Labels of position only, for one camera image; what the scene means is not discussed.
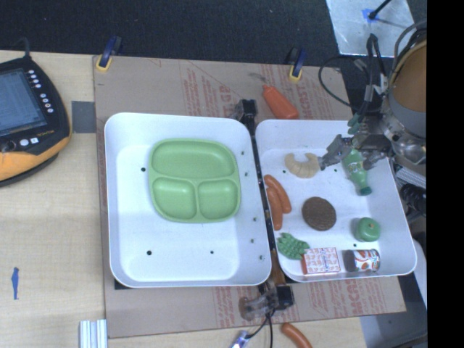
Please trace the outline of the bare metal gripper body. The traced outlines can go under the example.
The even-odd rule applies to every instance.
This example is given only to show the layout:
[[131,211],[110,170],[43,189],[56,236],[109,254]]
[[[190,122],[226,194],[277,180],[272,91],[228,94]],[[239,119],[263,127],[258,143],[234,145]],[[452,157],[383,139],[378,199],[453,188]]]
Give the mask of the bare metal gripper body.
[[393,114],[377,114],[365,117],[352,146],[361,152],[380,151],[386,158],[399,157],[413,165],[426,162],[426,120],[418,117],[397,117]]

